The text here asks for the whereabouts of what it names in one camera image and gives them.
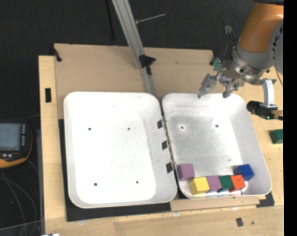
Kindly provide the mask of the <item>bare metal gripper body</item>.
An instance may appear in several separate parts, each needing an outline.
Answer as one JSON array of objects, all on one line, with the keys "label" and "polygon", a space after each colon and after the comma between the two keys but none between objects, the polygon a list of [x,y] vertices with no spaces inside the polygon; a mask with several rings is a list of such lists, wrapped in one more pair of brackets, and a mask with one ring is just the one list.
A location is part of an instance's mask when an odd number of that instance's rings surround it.
[{"label": "bare metal gripper body", "polygon": [[259,85],[264,73],[269,68],[258,69],[247,64],[242,58],[235,57],[221,62],[219,82],[221,83],[249,83]]}]

